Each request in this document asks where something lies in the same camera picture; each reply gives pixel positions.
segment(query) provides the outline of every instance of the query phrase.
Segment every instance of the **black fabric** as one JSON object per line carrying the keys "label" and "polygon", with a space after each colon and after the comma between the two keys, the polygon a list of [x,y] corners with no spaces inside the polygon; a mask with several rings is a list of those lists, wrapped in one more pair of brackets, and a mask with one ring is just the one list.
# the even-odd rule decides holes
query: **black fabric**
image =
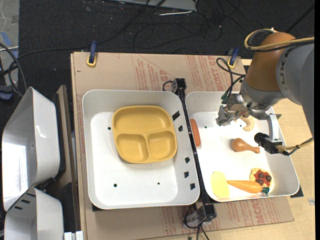
{"label": "black fabric", "polygon": [[[99,52],[224,55],[239,47],[238,55],[250,59],[254,54],[244,40],[252,31],[294,26],[296,37],[314,35],[315,10],[304,15],[314,2],[198,0],[198,13],[160,16],[173,10],[101,0],[20,0],[19,62],[28,86],[49,99],[66,85],[72,109],[70,54],[87,51],[92,40],[101,43]],[[65,50],[23,56],[51,48]],[[0,101],[1,132],[19,100]]]}

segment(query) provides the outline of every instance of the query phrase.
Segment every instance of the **wooden surface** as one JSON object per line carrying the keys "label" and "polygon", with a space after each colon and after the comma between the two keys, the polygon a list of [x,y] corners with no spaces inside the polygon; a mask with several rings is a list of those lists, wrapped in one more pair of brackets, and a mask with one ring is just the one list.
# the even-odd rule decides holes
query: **wooden surface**
{"label": "wooden surface", "polygon": [[[72,75],[72,94],[74,101],[77,100],[79,91],[77,85],[87,85],[85,82],[77,82],[75,77],[75,69],[71,67]],[[103,79],[97,83],[98,86],[103,85]],[[292,103],[289,100],[282,100],[274,107],[277,114],[282,114],[279,124],[284,136],[287,146],[294,146],[301,144],[311,137],[311,133],[306,122],[302,107]],[[77,111],[77,103],[74,102],[74,111]],[[74,115],[75,132],[79,132],[78,114]],[[76,137],[76,151],[80,154],[79,136]],[[296,151],[292,156],[292,161],[296,169],[297,176],[303,191],[301,197],[287,197],[291,211],[293,213],[294,221],[285,223],[268,224],[262,226],[243,227],[237,229],[227,229],[207,232],[210,240],[313,240],[316,239],[315,227],[315,205],[312,200],[315,200],[315,156],[314,144],[310,144]],[[77,163],[81,164],[81,156],[77,155]],[[78,189],[79,189],[79,203],[81,228],[86,230],[86,210],[84,207],[85,198],[83,195],[83,181],[81,173],[78,171]],[[146,231],[152,231],[152,228],[146,228]],[[189,240],[196,239],[195,234],[185,234],[179,236],[152,238],[153,240]],[[205,239],[204,234],[201,233],[200,239]]]}

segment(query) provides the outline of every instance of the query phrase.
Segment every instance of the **robotic hand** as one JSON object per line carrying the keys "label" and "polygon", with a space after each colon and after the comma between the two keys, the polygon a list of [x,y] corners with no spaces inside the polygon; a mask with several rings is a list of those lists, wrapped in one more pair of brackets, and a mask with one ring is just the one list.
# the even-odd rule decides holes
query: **robotic hand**
{"label": "robotic hand", "polygon": [[[249,46],[250,38],[261,31],[272,32],[260,46]],[[256,53],[240,92],[232,93],[221,105],[216,122],[227,126],[241,116],[268,120],[269,135],[257,133],[255,142],[271,154],[278,153],[278,116],[266,111],[284,98],[301,105],[314,137],[314,37],[296,39],[291,34],[273,29],[260,29],[247,36],[244,45]]]}

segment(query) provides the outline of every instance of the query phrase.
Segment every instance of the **yellow plate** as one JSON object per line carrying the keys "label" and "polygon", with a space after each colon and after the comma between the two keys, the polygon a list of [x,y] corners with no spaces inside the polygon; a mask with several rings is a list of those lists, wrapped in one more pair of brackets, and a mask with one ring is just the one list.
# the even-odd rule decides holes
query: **yellow plate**
{"label": "yellow plate", "polygon": [[119,108],[112,117],[119,156],[128,163],[161,162],[177,153],[177,136],[168,112],[152,105]]}

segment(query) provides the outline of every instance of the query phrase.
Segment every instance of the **cardboard sheet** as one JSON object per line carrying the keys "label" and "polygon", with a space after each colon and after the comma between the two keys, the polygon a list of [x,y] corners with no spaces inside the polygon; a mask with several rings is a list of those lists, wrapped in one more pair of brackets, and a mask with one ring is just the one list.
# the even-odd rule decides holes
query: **cardboard sheet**
{"label": "cardboard sheet", "polygon": [[[174,78],[186,79],[187,93],[225,91],[231,82],[229,73],[216,63],[220,56],[99,53],[96,66],[89,67],[86,65],[88,55],[86,52],[71,55],[80,218],[85,238],[139,240],[193,234],[195,231],[183,224],[186,206],[93,211],[88,195],[82,97],[95,89],[162,91],[163,84]],[[240,58],[233,70],[245,73]],[[239,88],[237,83],[233,90],[239,91]],[[203,225],[206,232],[294,220],[285,196],[214,206],[217,218]]]}

